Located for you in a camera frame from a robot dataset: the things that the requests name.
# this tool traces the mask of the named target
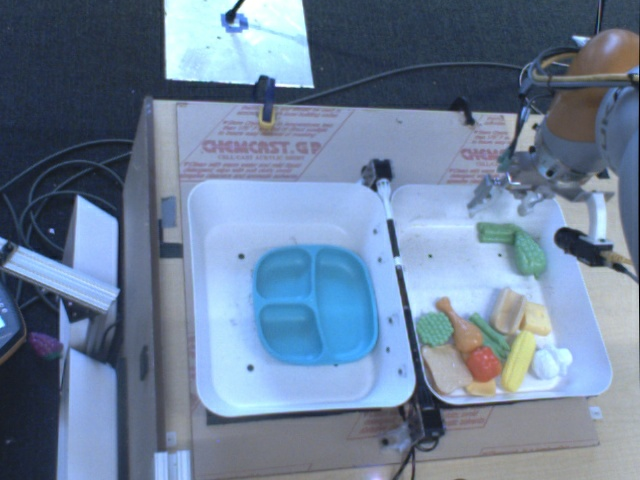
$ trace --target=black floor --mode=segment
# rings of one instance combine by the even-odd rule
[[[418,63],[524,65],[573,34],[591,35],[597,1],[303,0],[316,90]],[[163,0],[0,0],[0,192],[18,218],[44,167],[5,187],[7,182],[63,148],[133,138],[144,96],[250,100],[248,86],[165,80],[163,12]],[[639,15],[640,0],[606,0],[603,27],[638,32]],[[446,109],[463,95],[475,110],[514,112],[517,78],[516,71],[490,68],[423,70],[314,103]],[[277,99],[312,92],[279,89]],[[126,148],[83,148],[64,159],[103,160]],[[113,167],[122,174],[126,162]],[[79,168],[56,173],[61,178],[49,179],[48,190]],[[94,173],[80,188],[119,205],[110,175]],[[58,244],[64,243],[69,201],[56,198],[41,215],[43,229]],[[0,236],[18,239],[4,200]],[[57,257],[41,240],[31,243]],[[32,296],[27,290],[20,301]],[[45,304],[26,307],[24,316],[30,330],[57,333],[57,316]],[[28,346],[0,366],[1,479],[55,477],[57,375],[56,365]]]

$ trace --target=white plastic tray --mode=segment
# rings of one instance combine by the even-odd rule
[[[356,184],[212,180],[187,202],[196,385],[227,416],[395,407],[415,386],[384,208]],[[278,361],[258,338],[252,269],[274,247],[327,244],[358,254],[371,276],[379,336],[339,366]]]
[[[574,361],[568,375],[551,381],[527,374],[516,393],[498,390],[495,397],[468,395],[464,390],[442,396],[454,405],[512,402],[540,398],[595,396],[611,383],[609,358],[576,259],[554,243],[556,230],[565,225],[558,203],[547,200],[526,217],[517,214],[518,201],[503,194],[475,217],[467,203],[473,196],[468,185],[405,185],[393,195],[392,206],[411,310],[415,319],[436,311],[435,301],[447,296],[463,317],[478,312],[489,317],[502,288],[545,305],[553,331],[537,338],[569,348]],[[547,271],[536,280],[517,272],[512,247],[480,243],[476,223],[511,222],[536,238],[547,254]],[[427,382],[432,385],[426,371]]]

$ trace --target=blue clamp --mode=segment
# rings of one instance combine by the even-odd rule
[[[262,102],[260,114],[258,116],[258,124],[260,129],[268,131],[276,124],[276,109],[274,102],[276,99],[276,80],[266,75],[260,75],[258,81],[253,86],[253,100]]]
[[[227,15],[225,13],[220,15],[220,20],[224,29],[232,34],[240,33],[249,28],[249,20],[241,13],[236,14],[236,18],[231,23],[227,21]]]

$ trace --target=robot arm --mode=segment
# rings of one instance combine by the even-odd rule
[[[606,252],[612,245],[604,240],[604,202],[613,194],[594,194],[582,186],[609,169],[619,178],[622,226],[638,272],[638,57],[638,35],[623,30],[602,32],[579,50],[543,52],[530,64],[525,85],[547,87],[556,94],[537,130],[535,146],[515,151],[527,117],[528,108],[523,106],[516,139],[501,158],[503,174],[485,178],[469,210],[481,208],[498,188],[522,200],[521,215],[555,195],[584,201],[590,209],[589,234],[559,233],[556,243],[585,263],[607,264]],[[566,73],[549,74],[547,68],[566,59],[571,60]],[[589,248],[595,251],[591,259],[576,252]]]

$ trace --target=blue plate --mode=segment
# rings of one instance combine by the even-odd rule
[[[253,304],[263,346],[287,363],[357,361],[378,340],[369,272],[357,255],[341,247],[269,251],[253,271]]]

